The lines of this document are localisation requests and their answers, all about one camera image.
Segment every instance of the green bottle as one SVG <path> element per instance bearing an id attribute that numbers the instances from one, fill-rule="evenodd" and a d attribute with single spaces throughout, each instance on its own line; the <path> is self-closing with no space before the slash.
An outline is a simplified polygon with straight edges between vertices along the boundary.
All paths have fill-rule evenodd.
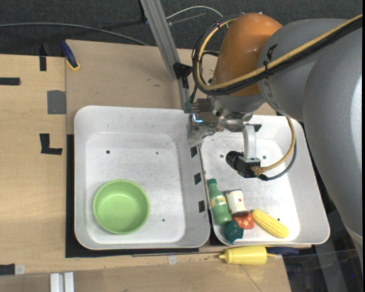
<path id="1" fill-rule="evenodd" d="M 212 218 L 216 225 L 222 225 L 231 221 L 231 214 L 223 192 L 218 189 L 217 180 L 212 178 L 207 181 L 209 189 L 209 200 L 212 209 Z"/>

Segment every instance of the metal pole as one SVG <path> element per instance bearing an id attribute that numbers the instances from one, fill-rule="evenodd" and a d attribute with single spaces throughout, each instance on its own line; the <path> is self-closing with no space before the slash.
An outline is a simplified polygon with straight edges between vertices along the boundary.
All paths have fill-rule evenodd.
<path id="1" fill-rule="evenodd" d="M 160 0 L 141 0 L 141 3 L 168 73 L 173 80 L 176 80 L 173 65 L 180 63 L 180 59 L 161 2 Z M 182 79 L 178 79 L 178 89 L 181 108 L 184 109 L 185 102 L 189 99 L 189 90 L 183 88 Z"/>

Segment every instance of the green plate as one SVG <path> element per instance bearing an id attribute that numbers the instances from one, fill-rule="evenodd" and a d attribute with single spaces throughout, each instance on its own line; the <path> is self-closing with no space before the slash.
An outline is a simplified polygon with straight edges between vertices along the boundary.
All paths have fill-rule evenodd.
<path id="1" fill-rule="evenodd" d="M 141 186 L 127 179 L 116 179 L 97 191 L 93 199 L 93 213 L 107 231 L 130 234 L 146 223 L 150 202 Z"/>

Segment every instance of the wooden table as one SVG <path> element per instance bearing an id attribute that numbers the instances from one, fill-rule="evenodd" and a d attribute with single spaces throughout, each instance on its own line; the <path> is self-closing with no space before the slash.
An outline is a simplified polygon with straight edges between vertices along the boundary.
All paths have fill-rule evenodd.
<path id="1" fill-rule="evenodd" d="M 19 86 L 0 86 L 0 265 L 24 265 L 26 274 L 33 274 L 27 280 L 41 287 L 49 273 L 75 271 L 80 291 L 140 289 L 145 283 L 134 279 L 139 273 L 154 291 L 193 286 L 225 291 L 225 285 L 271 291 L 274 284 L 277 291 L 290 291 L 281 258 L 263 266 L 226 265 L 217 258 L 222 246 L 178 255 L 175 265 L 168 265 L 167 255 L 65 258 L 66 136 L 73 133 L 75 112 L 90 104 L 180 108 L 177 82 L 156 47 L 74 40 L 68 45 L 81 64 L 78 72 L 61 57 L 46 57 L 47 70 L 40 71 L 39 57 L 0 55 L 0 77 L 21 79 Z M 190 64 L 190 50 L 178 52 Z M 214 62 L 208 61 L 206 76 Z M 48 113 L 47 92 L 53 90 L 66 92 L 66 114 Z M 274 111 L 263 105 L 257 114 Z M 63 149 L 61 155 L 41 153 L 41 133 L 50 135 L 51 147 Z M 117 273 L 125 274 L 119 283 Z M 23 291 L 17 290 L 20 277 L 0 277 L 0 286 Z M 181 285 L 167 286 L 175 280 Z"/>

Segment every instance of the yellow corn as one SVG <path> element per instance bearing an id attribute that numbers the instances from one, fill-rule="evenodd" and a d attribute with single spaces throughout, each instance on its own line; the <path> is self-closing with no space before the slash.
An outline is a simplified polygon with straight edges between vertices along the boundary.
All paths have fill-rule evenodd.
<path id="1" fill-rule="evenodd" d="M 287 238 L 290 234 L 290 231 L 284 224 L 280 223 L 275 218 L 271 217 L 265 212 L 262 212 L 261 210 L 253 210 L 252 216 L 253 220 L 258 225 L 277 238 Z"/>

